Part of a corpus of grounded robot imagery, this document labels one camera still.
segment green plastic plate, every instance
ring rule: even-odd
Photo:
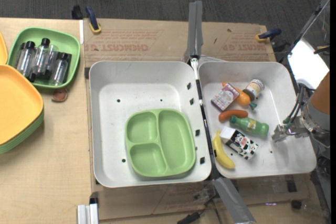
[[[156,109],[127,120],[126,146],[133,169],[145,177],[182,174],[195,163],[195,145],[186,117],[177,110]]]
[[[78,65],[79,57],[80,57],[80,43],[77,40],[77,38],[75,38],[72,35],[69,35],[67,33],[63,33],[60,31],[48,29],[48,28],[41,28],[41,27],[25,28],[16,37],[11,47],[11,51],[9,52],[7,64],[10,66],[14,65],[17,52],[22,43],[27,42],[27,41],[33,41],[37,47],[40,45],[41,40],[45,37],[49,38],[50,44],[56,45],[60,52],[71,54],[71,61],[68,67],[67,81],[58,86],[49,85],[48,81],[46,80],[36,80],[32,84],[34,86],[41,87],[41,88],[49,88],[49,89],[63,88],[72,81],[76,73],[76,69],[77,69],[77,65]]]

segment black bottle cap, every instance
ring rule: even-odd
[[[66,54],[65,52],[62,52],[61,56],[59,58],[63,59],[63,60],[67,60],[68,59],[68,54]]]
[[[43,38],[42,39],[42,41],[41,41],[41,44],[42,45],[47,45],[47,46],[49,46],[49,44],[50,44],[50,39],[49,38]]]
[[[29,77],[27,78],[30,82],[34,82],[36,79],[35,73],[30,73]]]
[[[232,115],[230,117],[230,123],[236,123],[237,122],[237,116]]]
[[[291,205],[292,205],[292,208],[294,208],[294,209],[301,209],[302,202],[300,202],[298,200],[292,200]]]
[[[32,41],[27,41],[26,43],[26,48],[27,49],[31,49],[31,48],[34,48],[35,47],[35,43],[32,42]]]
[[[51,66],[47,66],[47,69],[44,72],[44,75],[46,76],[46,78],[50,78],[50,76],[51,76]]]

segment cardboard sheet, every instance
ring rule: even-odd
[[[94,34],[84,20],[85,66],[110,61],[179,61],[187,49],[188,22],[97,19]],[[269,39],[258,42],[265,26],[202,23],[202,55],[227,61],[276,61]]]

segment yellow banana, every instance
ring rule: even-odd
[[[226,155],[222,147],[222,140],[219,136],[221,132],[217,131],[215,138],[212,140],[212,146],[216,151],[216,160],[225,168],[234,169],[236,167],[235,163]]]

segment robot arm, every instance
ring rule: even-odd
[[[302,92],[300,91],[298,106],[302,102],[301,96]],[[274,135],[272,135],[274,142],[283,141],[287,136],[294,135],[299,138],[311,135],[325,147],[330,147],[330,71],[303,105],[301,115],[295,115],[292,120],[287,119],[284,123],[284,125],[278,125],[274,130]]]

